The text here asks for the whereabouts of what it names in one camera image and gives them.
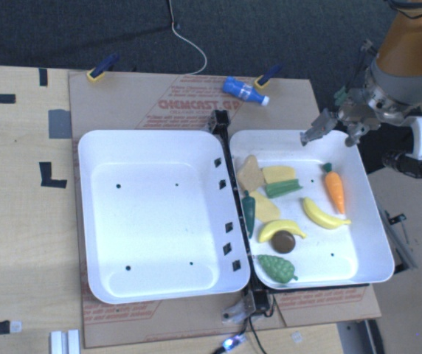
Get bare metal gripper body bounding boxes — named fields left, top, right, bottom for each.
left=337, top=83, right=415, bottom=128

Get yellow banana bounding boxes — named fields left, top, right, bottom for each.
left=257, top=218, right=308, bottom=244
left=302, top=196, right=353, bottom=231

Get blue plastic bottle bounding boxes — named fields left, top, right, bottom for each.
left=221, top=75, right=271, bottom=108

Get orange carrot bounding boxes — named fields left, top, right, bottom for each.
left=322, top=162, right=346, bottom=215

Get thin black rod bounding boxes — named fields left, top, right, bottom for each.
left=218, top=122, right=262, bottom=299

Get brown cardboard board red print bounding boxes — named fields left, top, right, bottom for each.
left=68, top=71, right=383, bottom=349

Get yellow toy cheese block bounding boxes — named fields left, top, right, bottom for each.
left=262, top=165, right=297, bottom=185

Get green grapes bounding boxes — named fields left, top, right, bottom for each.
left=257, top=254, right=300, bottom=285

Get tan bread slice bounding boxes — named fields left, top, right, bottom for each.
left=236, top=154, right=266, bottom=193

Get green toy beans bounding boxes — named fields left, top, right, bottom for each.
left=264, top=178, right=304, bottom=200

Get black block with thin wires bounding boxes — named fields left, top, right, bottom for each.
left=210, top=109, right=232, bottom=136
left=246, top=288, right=275, bottom=316

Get black cylinder on white bracket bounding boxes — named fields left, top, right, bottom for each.
left=381, top=115, right=422, bottom=179

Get brown round biscuit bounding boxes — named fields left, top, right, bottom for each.
left=270, top=230, right=297, bottom=255

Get dark green toy pepper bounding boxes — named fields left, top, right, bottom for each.
left=241, top=190, right=257, bottom=240

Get yellow toy wedge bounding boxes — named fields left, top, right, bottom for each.
left=249, top=190, right=282, bottom=224

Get white plastic tray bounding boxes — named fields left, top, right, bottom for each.
left=229, top=128, right=396, bottom=291
left=77, top=128, right=252, bottom=305

